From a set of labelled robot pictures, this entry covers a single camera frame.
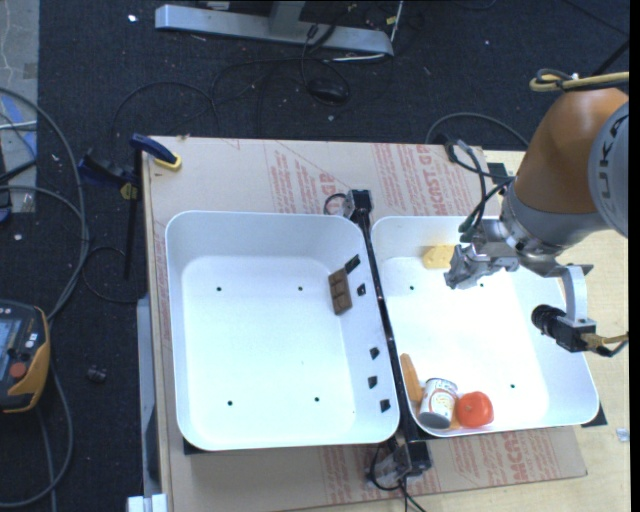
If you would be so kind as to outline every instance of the plastic tomato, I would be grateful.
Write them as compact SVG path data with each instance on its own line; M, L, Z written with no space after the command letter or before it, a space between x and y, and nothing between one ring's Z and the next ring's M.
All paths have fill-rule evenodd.
M493 421L493 404L482 391L465 393L456 402L456 416L463 427L481 427Z

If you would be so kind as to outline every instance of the black cable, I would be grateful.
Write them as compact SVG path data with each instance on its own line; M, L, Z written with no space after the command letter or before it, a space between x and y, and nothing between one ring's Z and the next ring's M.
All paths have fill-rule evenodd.
M86 210L85 210L84 195L83 195L83 191L82 191L82 182L81 182L81 179L80 179L80 174L79 174L79 171L78 171L78 166L77 166L77 163L76 163L76 160L75 160L75 156L73 154L73 151L71 150L71 146L69 144L69 141L67 140L66 136L64 135L64 133L62 132L62 130L60 129L58 124L53 120L53 118L44 109L42 109L37 103L34 103L33 101L31 101L30 99L28 99L27 97L23 96L20 93L17 93L15 91L12 91L12 90L7 89L7 88L2 87L2 86L0 86L0 92L4 93L4 94L7 94L9 96L12 96L14 98L19 99L20 101L22 101L23 103L25 103L26 105L31 107L33 110L37 111L39 116L46 120L46 122L49 124L49 126L53 129L53 131L55 132L55 134L59 138L60 142L62 143L62 145L64 147L65 152L67 153L67 157L69 158L71 169L72 169L75 181L76 181L76 186L77 186L77 190L76 191L77 191L77 194L78 194L78 206L77 207L73 203L71 203L69 200L67 200L64 197L60 196L59 194L56 194L55 192L51 192L49 190L42 189L40 187L25 187L25 186L21 186L21 187L2 186L2 187L0 187L0 189L6 189L6 190L10 190L12 188L22 188L22 189L34 190L34 191L42 192L42 193L48 194L50 196L56 197L57 199L59 199L62 202L64 202L69 208L71 208L74 211L74 213L80 219L80 231L81 231L80 239L81 239L81 243L80 243L80 254L78 256L78 262L76 264L76 267L75 267L74 271L71 274L71 277L67 281L66 286L64 287L64 289L60 293L60 296L58 297L58 300L57 300L55 306L53 307L53 309L47 315L47 321L49 323L49 328L51 329L51 327L53 326L53 321L56 318L56 315L66 305L66 303L68 302L69 298L71 297L71 294L73 293L73 290L75 289L75 286L76 286L77 281L78 281L78 275L80 274L80 271L81 271L82 266L84 264L84 260L85 260L85 257L87 255L88 248L89 248L89 230L88 230L88 227L87 227L87 217L86 217ZM67 454L65 456L65 460L64 460L64 462L62 464L62 467L61 467L60 471L58 472L57 476L55 476L55 478L53 478L51 480L49 485L44 490L42 490L41 492L37 493L36 495L34 495L31 498L28 498L26 500L21 500L21 501L16 501L16 502L8 502L8 503L7 502L0 502L0 508L24 507L24 506L28 506L28 505L30 505L32 503L35 503L36 501L39 501L40 499L44 498L45 496L47 496L49 493L51 493L56 488L56 486L58 485L60 480L62 480L62 478L66 474L66 471L67 471L67 469L69 467L69 464L71 462L71 458L72 458L72 455L73 455L73 445L74 445L73 421L72 421L72 418L71 418L71 412L69 410L69 404L67 403L67 399L66 399L64 390L63 390L62 385L60 383L60 379L58 378L58 374L56 372L55 365L53 364L53 358L51 358L50 361L49 361L49 368L50 368L51 376L52 376L52 378L54 380L56 389L58 391L58 395L59 395L60 400L62 402L62 406L63 406L64 413L65 413L65 418L66 418L66 421L67 421Z
M475 153L473 152L473 149L470 146L466 146L463 148L465 153L467 153L467 155L469 155L469 158L471 158L471 160L473 161L473 165L476 168L476 172L478 173L478 178L480 180L480 202L478 203L479 208L478 211L476 212L476 220L473 223L473 227L477 228L480 225L480 222L482 222L482 217L484 216L484 207L487 203L487 184L484 181L484 172L482 172L481 166L480 166L480 162L478 161L478 157L475 155Z
M386 94L389 92L389 90L391 89L391 85L393 84L393 78L394 78L394 73L393 73L393 67L394 67L394 62L395 59L386 56L385 58L381 58L378 59L376 61L359 61L359 62L349 62L349 64L359 64L359 65L365 65L365 66L370 66L370 65L374 65L374 64L384 64L384 63L389 63L389 72L387 73L387 81L385 82L384 86L382 87L382 89L380 91L378 91L376 93L375 96L373 96L373 98L370 99L366 99L366 100L361 100L359 102L357 102L355 105L351 105L349 108L346 108L344 110L341 110L340 112L338 112L335 115L335 120L337 121L338 119L340 119L341 117L344 117L347 114L353 114L354 112L357 112L359 108L362 107L366 107L369 108L374 102L384 98L386 96Z
M407 491L407 479L406 478L404 479L404 482L401 483L400 490L402 491L402 494L404 494L404 499L405 499L404 509L405 509L405 511L408 510L408 503L407 502L410 501L411 504L415 508L417 508L419 512L427 512L427 510L425 508L423 508L422 506L420 506L420 504Z
M27 139L22 135L22 133L20 133L21 131L23 131L20 126L16 125L11 118L9 118L8 116L6 116L5 114L3 114L2 112L0 112L0 117L4 118L7 123L9 124L9 127L7 129L12 130L15 134L16 137L18 137L18 139L20 140L20 142L23 144L23 146L26 148L26 150L29 152L29 154L31 155L31 158L34 162L34 165L37 165L37 155L35 150L33 149L33 147L31 147L31 144L29 144L29 142L27 141ZM17 176L18 174L20 174L21 172L26 171L27 169L23 169L22 165L18 166L18 168L16 169L12 169L11 171L8 171L7 173L0 175L0 184L2 183L6 183L7 181L11 180L12 178L14 178L15 176ZM51 188L56 188L55 185L53 185L48 179L46 179L43 175L38 176L38 179L43 182L46 183L47 185L49 185Z
M262 82L262 87L260 88L260 94L258 95L258 101L256 103L256 137L258 139L262 138L262 105L264 104L264 98L267 94L267 85L269 84L271 77L278 70L280 66L282 66L284 62L281 62L271 68L267 75L264 77L264 81Z
M625 32L624 30L619 29L618 27L615 27L614 25L612 25L611 23L603 20L602 18L596 16L595 14L593 14L592 12L587 11L584 7L582 7L581 5L578 5L574 2L571 2L570 0L564 0L564 3L570 5L571 7L578 9L579 11L581 11L583 14L586 14L588 17L596 20L599 23L602 23L603 25L609 27L612 30L615 30L616 32L619 32L620 34L623 34L627 37L629 37L629 34L627 32Z
M91 260L91 258L94 257L95 254L97 254L100 251L113 251L120 254L123 257L126 257L124 251L121 251L120 249L117 249L115 247L103 245L103 246L94 247L93 249L91 249L89 254L87 254L87 258L85 259L84 266L82 267L82 280L84 281L84 284L87 287L87 289L97 297L107 302L112 302L114 304L137 304L139 300L137 297L137 288L138 288L137 286L136 286L136 297L134 299L120 299L120 298L109 297L108 295L100 293L96 288L94 288L91 284L89 284L85 271L87 269L87 266L89 265L89 261ZM135 274L135 267L133 268L133 270L134 270L133 282L137 284L138 279L137 279L137 275Z
M600 64L600 66L598 66L598 68L593 73L591 73L591 76L602 75L607 69L609 69L609 66L611 66L611 64L618 60L618 57L620 57L620 55L622 55L628 49L629 38L627 38L627 40L622 43L622 45L616 51L614 51L607 60Z
M322 213L324 213L325 215L331 215L331 212L329 211L329 203L331 201L333 201L334 199L346 199L347 198L347 194L343 194L342 192L338 192L336 194L331 194L329 197L327 197L324 200L324 206L322 207Z
M496 4L496 0L490 0L488 4L482 5L477 5L475 2L476 0L467 0L465 2L454 1L453 3L458 7L462 7L463 9L468 9L470 11L486 11Z
M4 174L0 174L0 185L2 183L6 183L6 182L12 180L13 178L18 176L19 174L23 173L24 171L26 171L28 169L31 169L34 165L36 165L36 161L35 160L29 160L28 162L20 164L18 167L14 167L13 169L11 169L10 171L5 172Z
M496 178L496 179L504 179L505 177L502 174L492 174L490 172L485 172L482 170L482 166L480 165L480 162L478 162L478 164L476 165L474 162L474 166L471 167L468 164L465 164L464 162L462 162L459 158L458 155L456 155L455 153L455 146L458 145L460 146L463 151L467 154L469 154L469 150L471 149L467 144L465 144L463 141L458 140L457 142L452 142L452 141L447 141L444 144L444 150L445 153L447 154L447 156L449 157L449 160L456 164L459 165L460 167L463 167L464 169L466 169L467 171L471 171L475 174L478 174L480 176L484 176L485 178Z
M388 492L396 491L401 488L400 484L395 485L393 487L385 487L384 485L379 484L378 481L376 480L375 467L376 467L376 462L378 461L378 455L380 454L380 448L382 448L382 444L378 445L378 447L376 448L376 452L373 454L373 458L371 459L371 464L369 465L369 472L367 473L367 478L371 481L373 485L375 485L381 491L388 491Z
M60 471L58 471L58 474L55 476L55 478L49 483L47 487L45 487L38 494L26 500L13 501L13 502L0 502L0 508L4 508L4 509L22 508L41 500L56 488L58 483L60 483L60 480L62 480L62 477L64 477L65 473L67 472L67 469L69 468L69 464L71 463L71 457L73 455L73 444L74 444L73 421L71 419L71 411L69 410L69 404L67 403L67 398L64 394L62 385L60 384L60 379L58 378L58 374L53 364L53 358L49 362L49 371L51 372L51 376L53 377L53 381L55 383L56 389L58 390L58 395L62 402L62 407L64 408L64 414L67 421L67 453L66 453L64 462L62 463L62 467L60 468Z
M55 479L55 470L53 468L53 454L51 453L51 444L49 443L49 433L47 432L47 426L44 423L44 418L42 417L42 411L40 411L40 407L36 406L36 415L38 416L38 424L40 425L40 432L42 433L42 442L44 444L44 451L47 455L47 470L49 471L49 482L52 483ZM58 511L58 502L56 499L56 490L51 489L49 493L49 497L51 499L51 512Z
M503 123L502 121L496 119L495 117L487 116L484 114L478 114L476 112L456 112L454 114L449 114L444 117L441 117L435 123L433 123L431 125L431 128L429 128L429 130L427 131L427 135L425 137L425 144L432 143L432 135L437 126L444 123L445 121L448 121L449 119L454 119L457 117L471 117L471 118L483 119L484 121L489 121L507 130L511 135L516 137L525 147L529 146L529 141L527 141L527 139L525 139L522 135L520 135L517 131L515 131L509 125Z
M311 27L309 28L309 31L307 32L307 37L306 40L304 42L304 44L302 45L302 55L300 56L300 77L302 78L302 85L304 86L305 90L309 93L309 95L318 103L322 103L323 105L328 105L328 106L336 106L338 105L337 103L334 103L332 101L327 101L324 100L323 98L320 98L318 96L316 96L315 94L313 94L310 90L309 90L309 83L307 82L307 77L306 74L304 72L304 63L306 60L306 53L307 53L307 47L309 46L309 41L311 39L313 39L316 35L318 31L318 24L316 23L315 25L311 25ZM333 71L335 74L337 74L340 77L340 80L342 80L342 83L344 83L345 87L346 87L346 98L347 101L351 98L351 88L349 87L349 82L345 79L345 77L342 75L342 73L340 73L337 69L335 69L334 67L332 67L330 64L328 64L325 61L321 61L322 64L324 64L325 66L327 66L329 69L331 69L331 71Z
M122 99L122 101L119 103L118 107L116 108L115 113L113 114L113 117L111 118L111 123L109 125L109 156L111 158L111 161L113 163L117 163L116 159L115 159L115 138L116 138L116 121L118 120L118 117L120 115L120 112L122 111L122 109L124 108L124 106L135 96L137 96L138 94L140 94L143 91L146 91L147 89L150 89L152 87L156 87L159 85L169 85L169 86L176 86L176 87L184 87L186 89L190 89L191 91L197 92L198 94L200 94L201 96L203 96L204 98L207 99L207 101L209 102L209 106L207 107L207 109L205 109L202 112L198 112L197 114L195 114L192 117L199 117L200 115L203 115L204 113L208 112L210 109L213 111L214 113L214 118L216 121L216 126L217 129L219 131L220 127L219 127L219 121L218 121L218 113L215 109L215 105L211 99L211 97L202 89L185 83L185 82L177 82L177 81L171 81L171 80L158 80L156 82L149 82L148 84L144 84L141 85L140 87L137 87L136 89L134 89L133 91L131 91L129 94L127 94L124 99Z
M554 77L558 77L560 79L559 81L573 80L573 77L570 74L565 73L564 71L560 71L557 69L542 68L536 71L536 81L538 83L548 82L548 80L544 78L545 75L553 75Z

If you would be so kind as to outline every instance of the white plastic tray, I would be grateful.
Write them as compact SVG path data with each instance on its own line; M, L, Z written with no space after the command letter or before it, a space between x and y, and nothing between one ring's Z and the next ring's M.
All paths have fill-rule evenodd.
M451 437L586 423L599 399L585 357L569 353L531 323L540 304L565 309L555 279L520 268L452 290L446 269L426 269L431 246L454 245L463 217L385 217L372 241L398 354L410 355L418 378L445 378L459 394L483 391L495 419L477 429L430 429Z
M189 443L234 450L393 435L395 385L355 224L190 211L170 221L166 245L177 420ZM328 276L356 255L353 308L336 315Z

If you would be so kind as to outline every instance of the white cable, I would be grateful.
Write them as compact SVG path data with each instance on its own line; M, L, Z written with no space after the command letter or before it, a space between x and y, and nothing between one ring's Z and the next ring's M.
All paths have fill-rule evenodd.
M331 59L331 62L351 62L354 60L373 60L380 59L384 57L386 53L376 53L375 55L359 55L354 57L337 57L335 59Z
M38 121L24 121L22 123L0 124L0 130L8 130L10 128L25 128L35 126Z
M404 4L403 0L400 0L398 4L398 12L396 14L396 19L393 22L393 30L391 31L391 37L389 40L393 43L393 39L396 37L396 30L398 30L398 23L400 22L400 13L402 12L402 5Z

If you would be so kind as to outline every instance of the yellow object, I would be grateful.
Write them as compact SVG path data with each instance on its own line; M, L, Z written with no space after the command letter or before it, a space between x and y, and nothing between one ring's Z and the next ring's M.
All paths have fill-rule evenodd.
M138 187L133 186L131 183L125 183L120 189L120 195L127 201L137 201Z
M422 263L426 268L449 268L454 248L454 245L428 247L422 256Z
M419 403L422 400L422 386L409 354L400 356L400 365L402 366L402 375L404 376L404 384L407 387L409 400Z
M42 317L44 326L44 343L36 351L31 363L29 364L28 371L24 377L21 378L16 384L14 384L7 394L9 396L18 396L24 394L31 394L31 401L25 407L20 409L6 409L4 412L24 412L36 406L40 396L44 391L44 385L47 382L47 374L49 372L49 358L51 355L51 343L49 341L49 326L46 321L44 312L40 308L36 308Z
M173 154L173 156L176 157L176 161L172 164L170 164L169 162L165 162L164 160L160 160L159 158L154 158L153 161L156 165L164 167L165 169L168 169L170 171L179 171L180 167L182 167L182 158L180 158L180 155L176 155L175 153Z

